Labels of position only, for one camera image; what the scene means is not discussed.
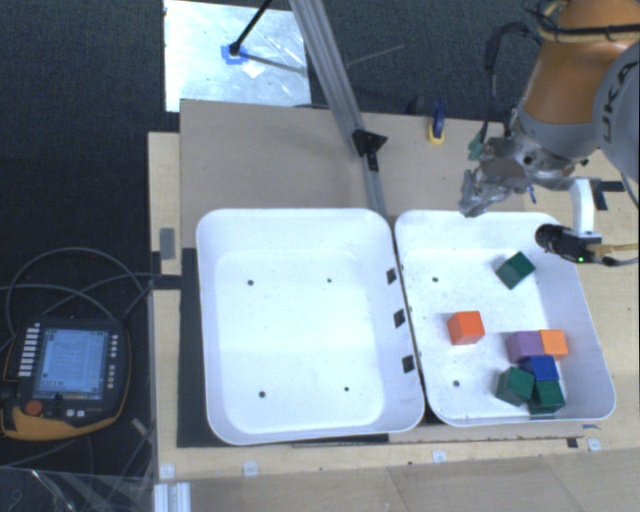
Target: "black floor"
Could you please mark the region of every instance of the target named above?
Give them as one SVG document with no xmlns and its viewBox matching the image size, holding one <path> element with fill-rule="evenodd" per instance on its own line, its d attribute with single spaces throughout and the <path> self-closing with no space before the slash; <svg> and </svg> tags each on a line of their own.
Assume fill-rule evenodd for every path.
<svg viewBox="0 0 640 512">
<path fill-rule="evenodd" d="M 529 21 L 520 2 L 512 0 L 327 0 L 325 5 L 346 62 L 404 45 L 349 67 L 363 111 L 404 113 L 411 99 L 424 94 L 426 105 L 443 99 L 450 117 L 481 119 L 484 43 L 497 25 Z M 287 3 L 276 0 L 273 7 Z M 146 136 L 178 130 L 178 116 L 164 111 L 163 51 L 161 0 L 2 0 L 0 286 L 30 258 L 65 246 L 106 251 L 134 271 L 149 271 Z M 494 118 L 517 101 L 534 55 L 527 41 L 504 44 Z M 322 103 L 313 74 L 311 82 L 313 101 Z M 40 262 L 24 282 L 83 287 L 117 273 L 86 254 L 60 255 Z M 61 297 L 20 291 L 13 321 L 20 324 Z M 120 313 L 135 289 L 122 281 L 101 297 Z M 74 304 L 59 314 L 95 314 Z M 134 374 L 121 420 L 26 467 L 142 474 L 150 447 L 132 421 L 152 428 L 144 304 L 128 327 Z M 3 315 L 0 345 L 8 336 Z M 0 440 L 0 465 L 60 444 Z"/>
</svg>

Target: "red emergency stop button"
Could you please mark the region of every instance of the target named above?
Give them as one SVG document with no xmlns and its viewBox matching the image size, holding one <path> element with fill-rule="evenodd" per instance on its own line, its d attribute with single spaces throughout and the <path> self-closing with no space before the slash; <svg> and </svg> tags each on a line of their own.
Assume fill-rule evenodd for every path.
<svg viewBox="0 0 640 512">
<path fill-rule="evenodd" d="M 24 406 L 24 412 L 28 416 L 40 416 L 43 409 L 44 404 L 40 400 L 29 400 Z"/>
</svg>

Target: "green cube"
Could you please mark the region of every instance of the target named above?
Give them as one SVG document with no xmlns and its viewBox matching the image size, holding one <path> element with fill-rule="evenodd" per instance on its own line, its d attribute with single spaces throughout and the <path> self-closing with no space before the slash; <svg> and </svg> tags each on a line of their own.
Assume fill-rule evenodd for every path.
<svg viewBox="0 0 640 512">
<path fill-rule="evenodd" d="M 536 381 L 529 401 L 529 412 L 531 414 L 553 414 L 564 405 L 564 395 L 559 381 Z"/>
<path fill-rule="evenodd" d="M 498 267 L 496 275 L 509 290 L 512 290 L 535 269 L 533 263 L 524 254 L 518 252 Z"/>
<path fill-rule="evenodd" d="M 531 399 L 535 378 L 512 366 L 500 375 L 496 397 L 512 405 L 522 405 Z"/>
</svg>

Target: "display screen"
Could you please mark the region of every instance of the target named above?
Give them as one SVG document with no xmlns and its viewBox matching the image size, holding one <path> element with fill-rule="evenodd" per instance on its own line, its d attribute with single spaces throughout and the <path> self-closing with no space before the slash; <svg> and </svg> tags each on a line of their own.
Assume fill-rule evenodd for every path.
<svg viewBox="0 0 640 512">
<path fill-rule="evenodd" d="M 107 331 L 46 329 L 35 398 L 100 400 L 104 385 Z"/>
</svg>

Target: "block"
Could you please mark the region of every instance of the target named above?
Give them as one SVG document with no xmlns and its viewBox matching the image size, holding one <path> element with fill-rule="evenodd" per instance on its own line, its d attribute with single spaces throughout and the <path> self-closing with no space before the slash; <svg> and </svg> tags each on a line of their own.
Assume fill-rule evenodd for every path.
<svg viewBox="0 0 640 512">
<path fill-rule="evenodd" d="M 470 345 L 484 336 L 482 317 L 478 311 L 459 311 L 447 320 L 452 345 Z"/>
<path fill-rule="evenodd" d="M 565 406 L 560 381 L 539 380 L 533 386 L 529 412 L 531 414 L 553 414 Z"/>
<path fill-rule="evenodd" d="M 567 339 L 564 331 L 560 329 L 543 329 L 540 331 L 540 339 L 544 353 L 553 356 L 556 360 L 562 359 L 569 353 Z"/>
<path fill-rule="evenodd" d="M 543 356 L 544 347 L 539 331 L 518 331 L 507 338 L 509 361 L 518 364 L 527 357 Z"/>
<path fill-rule="evenodd" d="M 509 290 L 513 290 L 520 281 L 535 269 L 536 267 L 533 266 L 533 263 L 531 263 L 524 254 L 517 252 L 498 267 L 496 275 Z"/>
<path fill-rule="evenodd" d="M 520 369 L 532 374 L 536 381 L 558 380 L 558 369 L 553 356 L 531 356 L 520 363 Z"/>
<path fill-rule="evenodd" d="M 496 397 L 512 405 L 522 405 L 531 399 L 534 383 L 532 374 L 512 366 L 500 375 Z"/>
</svg>

